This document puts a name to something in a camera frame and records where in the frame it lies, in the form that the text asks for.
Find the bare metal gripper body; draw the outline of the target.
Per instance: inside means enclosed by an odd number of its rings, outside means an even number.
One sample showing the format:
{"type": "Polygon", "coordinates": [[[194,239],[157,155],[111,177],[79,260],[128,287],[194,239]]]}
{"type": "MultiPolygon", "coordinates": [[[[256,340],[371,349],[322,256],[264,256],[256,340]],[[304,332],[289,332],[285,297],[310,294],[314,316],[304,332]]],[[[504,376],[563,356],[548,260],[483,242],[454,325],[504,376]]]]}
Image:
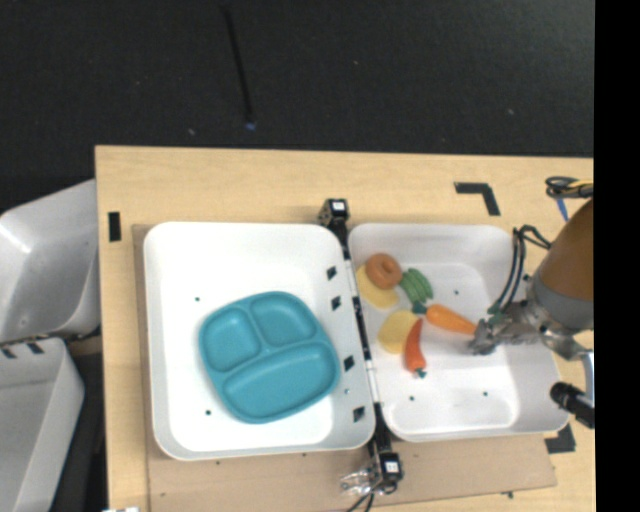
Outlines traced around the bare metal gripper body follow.
{"type": "Polygon", "coordinates": [[[525,300],[512,304],[504,320],[495,327],[499,344],[542,344],[567,361],[593,355],[577,336],[593,329],[593,303],[560,300],[541,304],[525,300]]]}

